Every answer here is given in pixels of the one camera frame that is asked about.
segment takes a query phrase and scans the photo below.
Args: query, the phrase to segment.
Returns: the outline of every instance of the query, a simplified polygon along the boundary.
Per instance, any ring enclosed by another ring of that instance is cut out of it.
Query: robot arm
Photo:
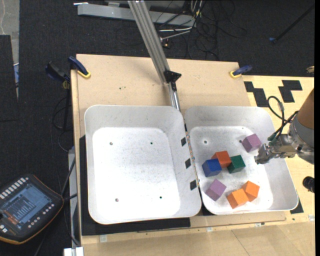
[[[254,157],[257,164],[266,164],[273,158],[293,158],[298,155],[315,164],[315,90],[313,89],[300,111],[291,120],[289,133],[263,144]]]

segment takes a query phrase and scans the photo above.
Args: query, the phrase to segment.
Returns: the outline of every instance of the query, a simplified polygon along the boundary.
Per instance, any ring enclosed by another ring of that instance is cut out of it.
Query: orange cube
[[[244,205],[246,202],[249,201],[249,198],[246,194],[246,192],[240,188],[236,191],[233,191],[231,194],[229,194],[226,197],[229,201],[229,204],[231,205],[232,209]]]
[[[227,168],[232,163],[227,151],[216,152],[211,159],[218,159],[222,168]]]
[[[243,186],[242,186],[244,192],[246,193],[247,197],[249,198],[249,201],[253,201],[258,197],[259,189],[260,186],[257,184],[254,184],[251,181],[247,181]]]

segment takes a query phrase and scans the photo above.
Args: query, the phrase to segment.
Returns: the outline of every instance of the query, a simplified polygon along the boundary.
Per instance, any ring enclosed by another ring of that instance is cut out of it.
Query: device screen
[[[2,207],[7,219],[19,229],[52,200],[32,184],[16,194]]]

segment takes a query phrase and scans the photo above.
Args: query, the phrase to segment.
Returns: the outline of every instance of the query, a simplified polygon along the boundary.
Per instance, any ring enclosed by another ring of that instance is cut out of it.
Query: blue cube
[[[221,172],[222,167],[219,163],[219,160],[216,158],[216,159],[209,159],[205,161],[202,165],[202,169],[203,169],[204,175],[206,177],[210,177],[210,176],[218,175]]]

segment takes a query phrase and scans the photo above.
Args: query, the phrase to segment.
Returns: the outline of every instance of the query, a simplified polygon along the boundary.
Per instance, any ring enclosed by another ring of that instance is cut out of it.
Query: black floor
[[[12,93],[13,81],[6,86],[0,83],[0,92],[6,95],[0,95],[4,106],[0,115],[0,184],[32,173],[59,192],[58,177],[63,183],[67,175],[68,153],[64,149],[73,145],[72,131],[62,134],[52,126],[55,106],[66,91],[47,77],[49,61],[68,72],[67,59],[75,54],[149,56],[135,22],[80,17],[73,2],[79,1],[20,2],[18,103]],[[168,58],[251,65],[247,75],[309,77],[306,68],[315,62],[314,9],[276,44],[269,38],[280,35],[313,4],[314,0],[208,1],[197,28],[172,39],[164,52]],[[3,57],[9,48],[2,45]],[[0,67],[2,79],[3,73],[11,76],[10,69],[1,63]],[[57,109],[63,107],[64,101]],[[63,123],[62,113],[57,116],[58,125]],[[72,123],[71,114],[68,123]],[[63,214],[52,226],[39,255],[62,255],[63,249],[71,246]],[[34,255],[42,236],[18,246],[0,242],[0,256]]]

